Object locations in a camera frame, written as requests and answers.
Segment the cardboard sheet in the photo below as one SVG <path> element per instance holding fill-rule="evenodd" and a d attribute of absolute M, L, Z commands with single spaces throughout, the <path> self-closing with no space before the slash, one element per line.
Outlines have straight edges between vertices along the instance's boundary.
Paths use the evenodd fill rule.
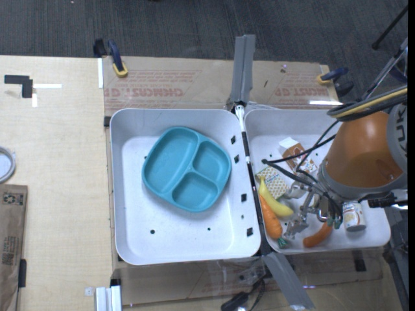
<path fill-rule="evenodd" d="M 27 187 L 0 185 L 0 311 L 15 311 L 26 216 Z"/>
<path fill-rule="evenodd" d="M 107 117 L 123 108 L 222 109 L 230 98 L 233 61 L 123 56 L 123 62 L 128 74 L 119 78 L 112 60 L 102 60 Z M 333 84 L 316 81 L 328 72 L 319 63 L 254 61 L 250 102 L 293 109 L 337 101 Z"/>

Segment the white tray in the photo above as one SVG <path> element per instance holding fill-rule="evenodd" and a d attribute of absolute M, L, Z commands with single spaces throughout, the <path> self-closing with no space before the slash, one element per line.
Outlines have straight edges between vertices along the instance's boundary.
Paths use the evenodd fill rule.
<path fill-rule="evenodd" d="M 284 110 L 284 109 L 255 109 L 246 114 L 245 126 L 250 147 L 250 158 L 253 164 L 254 174 L 267 167 L 262 159 L 280 159 L 279 142 L 287 137 L 299 141 L 304 148 L 312 147 L 321 134 L 335 120 L 328 117 L 326 110 Z M 333 135 L 340 124 L 335 126 L 326 138 Z M 331 143 L 314 151 L 310 158 L 319 166 L 326 156 Z M 291 170 L 285 163 L 281 167 Z M 292 180 L 283 176 L 288 185 Z M 303 204 L 305 196 L 299 200 L 290 200 L 296 208 Z M 298 233 L 294 240 L 290 241 L 290 248 L 280 249 L 278 243 L 267 236 L 270 246 L 281 253 L 308 253 L 315 251 L 333 251 L 338 249 L 374 248 L 383 246 L 390 240 L 390 225 L 382 208 L 372 209 L 367 202 L 362 202 L 362 209 L 366 219 L 366 229 L 359 232 L 347 232 L 344 224 L 339 229 L 333 230 L 330 237 L 320 245 L 313 248 L 304 248 L 304 237 L 314 234 L 322 223 L 316 216 L 309 214 L 307 222 L 309 227 Z M 283 231 L 286 230 L 287 221 L 281 221 Z"/>
<path fill-rule="evenodd" d="M 141 179 L 145 156 L 173 126 L 204 134 L 231 158 L 224 191 L 204 212 L 190 213 L 159 199 Z M 257 252 L 261 237 L 235 115 L 222 109 L 122 109 L 113 115 L 110 133 L 115 244 L 124 261 L 146 265 L 240 259 Z"/>

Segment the metal bracket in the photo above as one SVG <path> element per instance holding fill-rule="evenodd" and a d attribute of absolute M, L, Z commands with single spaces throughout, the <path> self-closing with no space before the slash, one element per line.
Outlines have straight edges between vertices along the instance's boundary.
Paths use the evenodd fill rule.
<path fill-rule="evenodd" d="M 272 252 L 264 256 L 264 262 L 292 309 L 311 310 L 315 308 L 285 255 Z"/>
<path fill-rule="evenodd" d="M 236 37 L 233 57 L 233 78 L 230 95 L 231 103 L 246 105 L 252 84 L 252 65 L 254 62 L 255 35 L 244 34 Z"/>
<path fill-rule="evenodd" d="M 122 311 L 121 286 L 95 289 L 95 311 Z"/>

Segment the blue plate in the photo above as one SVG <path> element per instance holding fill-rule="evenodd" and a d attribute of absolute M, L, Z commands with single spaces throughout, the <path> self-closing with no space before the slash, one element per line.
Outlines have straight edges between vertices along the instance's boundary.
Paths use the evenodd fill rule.
<path fill-rule="evenodd" d="M 142 168 L 148 189 L 191 212 L 205 211 L 216 202 L 230 172 L 229 155 L 211 139 L 186 127 L 166 130 Z"/>

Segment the black clamp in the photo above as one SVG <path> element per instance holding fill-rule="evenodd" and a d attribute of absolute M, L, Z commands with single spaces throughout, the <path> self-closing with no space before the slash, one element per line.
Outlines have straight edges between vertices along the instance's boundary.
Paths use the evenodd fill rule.
<path fill-rule="evenodd" d="M 327 74 L 318 75 L 317 82 L 320 85 L 327 85 L 333 82 L 335 85 L 337 96 L 340 98 L 340 97 L 347 95 L 351 91 L 351 89 L 353 89 L 353 87 L 355 86 L 353 82 L 346 82 L 344 84 L 337 83 L 337 80 L 341 76 L 344 76 L 345 74 L 347 74 L 348 72 L 349 72 L 348 68 L 344 68 L 344 67 L 338 68 L 338 69 L 328 72 Z"/>
<path fill-rule="evenodd" d="M 128 69 L 125 63 L 121 59 L 117 44 L 110 39 L 108 40 L 109 54 L 106 52 L 104 41 L 102 39 L 95 40 L 93 46 L 93 55 L 96 58 L 106 57 L 107 55 L 112 56 L 113 64 L 112 67 L 118 77 L 125 77 L 128 74 Z"/>

